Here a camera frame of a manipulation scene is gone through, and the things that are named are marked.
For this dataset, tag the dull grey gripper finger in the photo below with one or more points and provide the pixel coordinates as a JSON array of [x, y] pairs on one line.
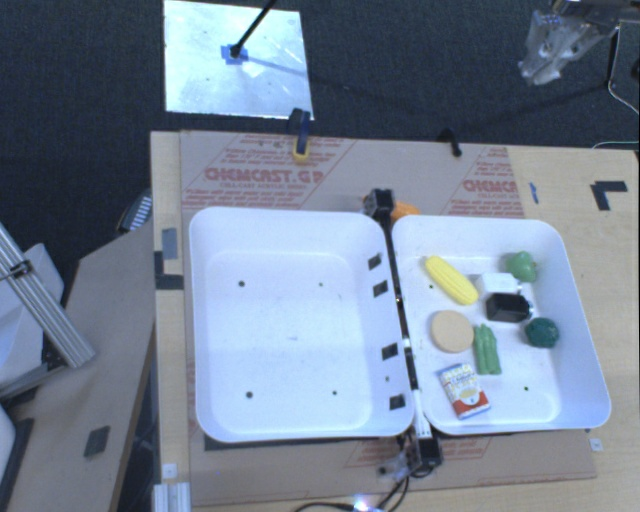
[[567, 45], [534, 50]]

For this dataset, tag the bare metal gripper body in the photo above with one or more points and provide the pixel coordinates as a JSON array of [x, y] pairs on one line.
[[600, 11]]

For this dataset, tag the orange round toy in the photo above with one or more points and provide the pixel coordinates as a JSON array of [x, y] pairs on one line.
[[406, 210]]

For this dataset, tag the light green pepper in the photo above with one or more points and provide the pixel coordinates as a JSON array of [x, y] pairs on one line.
[[521, 266]]

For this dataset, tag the brown cardboard board red print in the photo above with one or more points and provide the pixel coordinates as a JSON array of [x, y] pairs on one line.
[[340, 165]]

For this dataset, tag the white carton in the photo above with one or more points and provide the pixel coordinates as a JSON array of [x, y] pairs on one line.
[[500, 283]]

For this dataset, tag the yellow corn cob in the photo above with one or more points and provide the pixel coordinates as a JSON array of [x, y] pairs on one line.
[[451, 280]]

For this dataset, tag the black carton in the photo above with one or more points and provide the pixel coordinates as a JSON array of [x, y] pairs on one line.
[[507, 308]]

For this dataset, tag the thin black and white rod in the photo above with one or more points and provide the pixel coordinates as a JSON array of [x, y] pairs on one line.
[[397, 290]]

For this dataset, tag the dark green broccoli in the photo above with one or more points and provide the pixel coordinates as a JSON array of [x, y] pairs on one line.
[[541, 332]]

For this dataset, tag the tan round biscuit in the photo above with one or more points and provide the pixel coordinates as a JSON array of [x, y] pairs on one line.
[[452, 332]]

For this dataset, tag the green asparagus bundle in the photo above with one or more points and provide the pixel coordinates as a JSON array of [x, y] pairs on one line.
[[487, 351]]

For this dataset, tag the white plastic tray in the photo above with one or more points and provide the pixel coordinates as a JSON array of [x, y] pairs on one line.
[[540, 390], [290, 325]]

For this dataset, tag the red and white soup packet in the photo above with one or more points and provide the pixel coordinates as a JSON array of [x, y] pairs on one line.
[[465, 391]]

